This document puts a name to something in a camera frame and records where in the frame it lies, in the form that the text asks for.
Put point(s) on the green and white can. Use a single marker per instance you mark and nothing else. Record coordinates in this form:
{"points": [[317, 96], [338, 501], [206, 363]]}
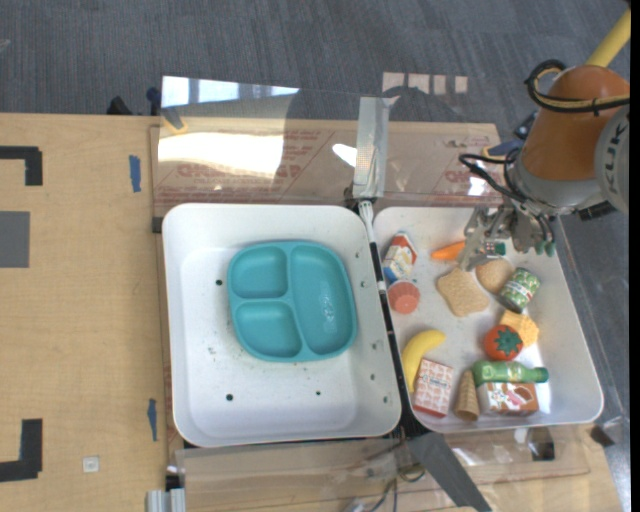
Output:
{"points": [[520, 290]]}

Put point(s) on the yellow orange textured slice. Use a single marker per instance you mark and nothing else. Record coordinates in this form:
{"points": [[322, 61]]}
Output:
{"points": [[527, 327]]}

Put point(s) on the orange cupcake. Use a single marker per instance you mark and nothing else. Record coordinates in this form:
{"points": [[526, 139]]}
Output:
{"points": [[403, 297]]}

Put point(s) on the tan ice cream cone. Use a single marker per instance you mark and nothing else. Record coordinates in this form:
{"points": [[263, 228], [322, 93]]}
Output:
{"points": [[466, 400]]}

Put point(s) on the orange carrot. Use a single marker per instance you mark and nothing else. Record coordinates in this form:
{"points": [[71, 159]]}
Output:
{"points": [[447, 251]]}

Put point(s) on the red tomato with green top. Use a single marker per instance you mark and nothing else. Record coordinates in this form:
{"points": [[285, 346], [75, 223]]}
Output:
{"points": [[501, 343]]}

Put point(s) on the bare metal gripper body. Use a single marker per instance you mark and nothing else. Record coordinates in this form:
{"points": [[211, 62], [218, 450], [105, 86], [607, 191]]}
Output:
{"points": [[522, 225]]}

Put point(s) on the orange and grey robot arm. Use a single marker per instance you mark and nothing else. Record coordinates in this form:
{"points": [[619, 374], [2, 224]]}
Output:
{"points": [[565, 135]]}

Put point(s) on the yellow banana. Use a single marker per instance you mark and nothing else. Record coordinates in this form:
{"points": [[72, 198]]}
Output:
{"points": [[415, 352]]}

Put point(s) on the teal divided plate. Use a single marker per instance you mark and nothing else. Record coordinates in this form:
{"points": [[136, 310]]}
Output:
{"points": [[310, 300]]}

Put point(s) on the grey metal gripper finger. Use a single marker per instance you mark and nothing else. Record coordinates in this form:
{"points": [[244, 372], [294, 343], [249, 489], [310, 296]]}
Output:
{"points": [[496, 227], [471, 245]]}

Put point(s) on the green bottle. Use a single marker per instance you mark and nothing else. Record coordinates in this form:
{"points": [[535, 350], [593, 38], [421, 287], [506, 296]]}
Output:
{"points": [[500, 372]]}

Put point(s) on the round tan biscuit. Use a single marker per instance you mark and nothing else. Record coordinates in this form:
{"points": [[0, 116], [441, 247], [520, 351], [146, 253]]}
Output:
{"points": [[492, 277]]}

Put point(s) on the white plastic tray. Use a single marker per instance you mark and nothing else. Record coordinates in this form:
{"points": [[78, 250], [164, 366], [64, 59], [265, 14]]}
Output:
{"points": [[280, 400], [565, 380]]}

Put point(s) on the tan bread slice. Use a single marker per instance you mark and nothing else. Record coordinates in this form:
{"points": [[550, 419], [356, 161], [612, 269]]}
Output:
{"points": [[462, 292]]}

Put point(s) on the white orange blue carton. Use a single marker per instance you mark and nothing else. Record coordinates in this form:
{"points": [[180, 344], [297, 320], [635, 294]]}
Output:
{"points": [[399, 257]]}

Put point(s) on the orange and white patterned box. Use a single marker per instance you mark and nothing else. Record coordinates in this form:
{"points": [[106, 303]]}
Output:
{"points": [[433, 389]]}

